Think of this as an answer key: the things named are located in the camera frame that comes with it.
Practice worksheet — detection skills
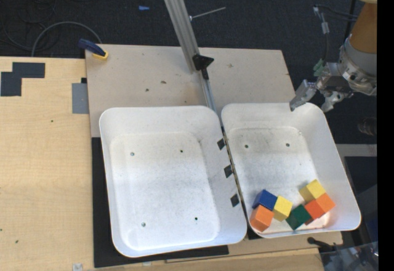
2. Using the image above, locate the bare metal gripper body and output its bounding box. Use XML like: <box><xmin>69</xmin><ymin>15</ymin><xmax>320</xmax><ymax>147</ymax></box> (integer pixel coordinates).
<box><xmin>316</xmin><ymin>47</ymin><xmax>378</xmax><ymax>97</ymax></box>

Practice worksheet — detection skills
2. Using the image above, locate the white plastic tray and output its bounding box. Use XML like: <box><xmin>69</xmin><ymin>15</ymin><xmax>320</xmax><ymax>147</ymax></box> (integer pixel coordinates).
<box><xmin>220</xmin><ymin>102</ymin><xmax>362</xmax><ymax>239</ymax></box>
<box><xmin>98</xmin><ymin>105</ymin><xmax>248</xmax><ymax>259</ymax></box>

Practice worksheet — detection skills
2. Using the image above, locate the yellow cube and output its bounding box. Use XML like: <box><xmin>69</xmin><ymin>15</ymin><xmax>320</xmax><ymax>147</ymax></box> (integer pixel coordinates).
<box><xmin>272</xmin><ymin>195</ymin><xmax>294</xmax><ymax>222</ymax></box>
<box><xmin>299</xmin><ymin>179</ymin><xmax>327</xmax><ymax>204</ymax></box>

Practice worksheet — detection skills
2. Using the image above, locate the orange cube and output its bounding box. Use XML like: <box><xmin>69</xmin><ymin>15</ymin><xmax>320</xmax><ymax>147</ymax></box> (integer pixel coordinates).
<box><xmin>249</xmin><ymin>204</ymin><xmax>275</xmax><ymax>233</ymax></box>
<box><xmin>304</xmin><ymin>193</ymin><xmax>336</xmax><ymax>221</ymax></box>

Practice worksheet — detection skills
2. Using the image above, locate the blue cube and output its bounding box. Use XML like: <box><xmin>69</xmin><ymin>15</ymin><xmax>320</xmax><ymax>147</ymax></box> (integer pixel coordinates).
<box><xmin>252</xmin><ymin>189</ymin><xmax>278</xmax><ymax>212</ymax></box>

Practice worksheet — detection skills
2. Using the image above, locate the green cube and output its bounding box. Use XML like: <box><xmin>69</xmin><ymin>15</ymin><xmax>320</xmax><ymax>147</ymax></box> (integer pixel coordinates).
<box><xmin>285</xmin><ymin>204</ymin><xmax>313</xmax><ymax>231</ymax></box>

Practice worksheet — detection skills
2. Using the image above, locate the pale wood flat board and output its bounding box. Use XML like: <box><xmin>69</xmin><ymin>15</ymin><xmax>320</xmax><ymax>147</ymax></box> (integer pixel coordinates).
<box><xmin>85</xmin><ymin>44</ymin><xmax>344</xmax><ymax>264</ymax></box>

